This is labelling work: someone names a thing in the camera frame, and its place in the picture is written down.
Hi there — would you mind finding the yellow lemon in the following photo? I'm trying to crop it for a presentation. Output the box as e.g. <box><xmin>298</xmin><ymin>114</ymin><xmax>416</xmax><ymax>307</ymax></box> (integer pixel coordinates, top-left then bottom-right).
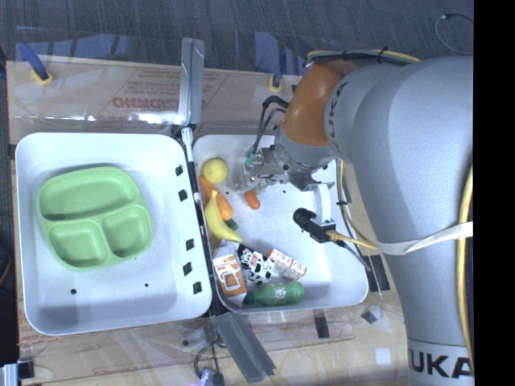
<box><xmin>201</xmin><ymin>157</ymin><xmax>229</xmax><ymax>185</ymax></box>

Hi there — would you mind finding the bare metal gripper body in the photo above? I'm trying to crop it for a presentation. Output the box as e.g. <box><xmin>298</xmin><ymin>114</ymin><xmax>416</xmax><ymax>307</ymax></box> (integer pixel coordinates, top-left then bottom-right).
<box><xmin>243</xmin><ymin>146</ymin><xmax>323</xmax><ymax>186</ymax></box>

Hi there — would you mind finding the black cylinder on white bracket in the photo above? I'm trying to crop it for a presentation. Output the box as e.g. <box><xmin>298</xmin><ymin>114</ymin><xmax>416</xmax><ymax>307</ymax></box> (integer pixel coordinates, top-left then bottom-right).
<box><xmin>292</xmin><ymin>180</ymin><xmax>337</xmax><ymax>244</ymax></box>

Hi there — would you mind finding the orange carrot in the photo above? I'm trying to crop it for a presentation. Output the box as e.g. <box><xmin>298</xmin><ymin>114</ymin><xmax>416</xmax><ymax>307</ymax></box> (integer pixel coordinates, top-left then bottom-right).
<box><xmin>198</xmin><ymin>175</ymin><xmax>240</xmax><ymax>231</ymax></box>

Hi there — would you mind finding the black and white cow-print carton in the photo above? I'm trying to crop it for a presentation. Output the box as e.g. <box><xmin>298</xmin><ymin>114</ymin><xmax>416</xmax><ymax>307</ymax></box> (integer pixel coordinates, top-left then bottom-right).
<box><xmin>237</xmin><ymin>244</ymin><xmax>276</xmax><ymax>285</ymax></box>

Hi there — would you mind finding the yellow banana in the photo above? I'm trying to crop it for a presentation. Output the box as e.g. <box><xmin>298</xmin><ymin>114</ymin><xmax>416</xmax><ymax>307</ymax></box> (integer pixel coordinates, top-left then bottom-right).
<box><xmin>204</xmin><ymin>189</ymin><xmax>245</xmax><ymax>244</ymax></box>

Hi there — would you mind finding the green bottle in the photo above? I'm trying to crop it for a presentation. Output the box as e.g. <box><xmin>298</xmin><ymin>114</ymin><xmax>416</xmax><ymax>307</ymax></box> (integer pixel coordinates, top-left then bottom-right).
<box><xmin>241</xmin><ymin>281</ymin><xmax>306</xmax><ymax>308</ymax></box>

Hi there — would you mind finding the red and white carton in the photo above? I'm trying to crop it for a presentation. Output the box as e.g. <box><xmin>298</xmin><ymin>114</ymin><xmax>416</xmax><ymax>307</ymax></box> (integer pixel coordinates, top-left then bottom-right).
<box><xmin>266</xmin><ymin>248</ymin><xmax>308</xmax><ymax>281</ymax></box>

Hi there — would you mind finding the green divided plate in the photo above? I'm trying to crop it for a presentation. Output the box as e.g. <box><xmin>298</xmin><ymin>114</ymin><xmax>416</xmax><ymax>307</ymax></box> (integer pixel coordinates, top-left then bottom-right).
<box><xmin>35</xmin><ymin>166</ymin><xmax>155</xmax><ymax>273</ymax></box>

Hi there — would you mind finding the white plastic tray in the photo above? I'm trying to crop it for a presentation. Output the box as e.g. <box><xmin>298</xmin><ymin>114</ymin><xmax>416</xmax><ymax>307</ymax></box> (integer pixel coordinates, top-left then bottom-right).
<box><xmin>192</xmin><ymin>133</ymin><xmax>370</xmax><ymax>315</ymax></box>
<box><xmin>14</xmin><ymin>131</ymin><xmax>213</xmax><ymax>336</ymax></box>

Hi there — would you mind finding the brown cardboard board red print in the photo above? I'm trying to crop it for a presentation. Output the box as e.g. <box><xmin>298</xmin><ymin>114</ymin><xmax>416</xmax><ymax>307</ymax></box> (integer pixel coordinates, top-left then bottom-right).
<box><xmin>6</xmin><ymin>56</ymin><xmax>408</xmax><ymax>386</ymax></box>

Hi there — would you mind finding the orange and white carton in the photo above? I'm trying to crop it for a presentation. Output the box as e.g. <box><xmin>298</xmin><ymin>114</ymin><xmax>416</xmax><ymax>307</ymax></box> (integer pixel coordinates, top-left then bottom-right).
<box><xmin>212</xmin><ymin>253</ymin><xmax>249</xmax><ymax>299</ymax></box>

